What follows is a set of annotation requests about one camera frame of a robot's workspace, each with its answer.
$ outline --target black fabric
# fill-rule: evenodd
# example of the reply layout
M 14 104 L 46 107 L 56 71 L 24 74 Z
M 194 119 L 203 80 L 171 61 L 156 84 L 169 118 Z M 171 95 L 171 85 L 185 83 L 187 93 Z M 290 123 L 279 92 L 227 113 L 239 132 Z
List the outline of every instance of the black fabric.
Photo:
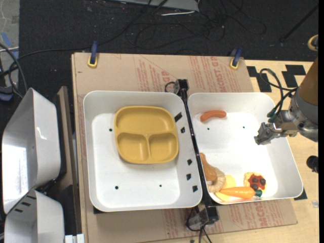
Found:
M 279 40 L 317 3 L 201 0 L 201 13 L 160 16 L 175 12 L 161 8 L 153 16 L 154 7 L 112 1 L 20 0 L 20 56 L 47 49 L 71 49 L 30 55 L 20 63 L 29 86 L 50 100 L 61 86 L 67 86 L 73 109 L 71 54 L 82 51 L 74 48 L 90 48 L 93 41 L 106 42 L 98 48 L 98 52 L 105 53 L 227 56 L 241 47 L 246 59 L 314 61 L 318 52 L 310 50 L 307 42 L 318 34 L 318 10 L 283 44 Z M 19 101 L 15 97 L 12 103 L 0 102 L 1 133 Z

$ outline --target carrot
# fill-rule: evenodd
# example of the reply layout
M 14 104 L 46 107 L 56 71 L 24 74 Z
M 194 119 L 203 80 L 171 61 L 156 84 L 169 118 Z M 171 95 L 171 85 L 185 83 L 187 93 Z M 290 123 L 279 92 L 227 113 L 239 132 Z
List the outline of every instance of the carrot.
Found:
M 204 112 L 200 116 L 200 121 L 205 122 L 212 117 L 224 118 L 226 117 L 226 112 L 222 110 L 211 110 L 211 111 Z
M 261 190 L 255 191 L 249 186 L 230 187 L 230 188 L 221 189 L 219 192 L 225 195 L 234 196 L 243 199 L 251 199 L 253 196 L 260 197 L 262 195 Z

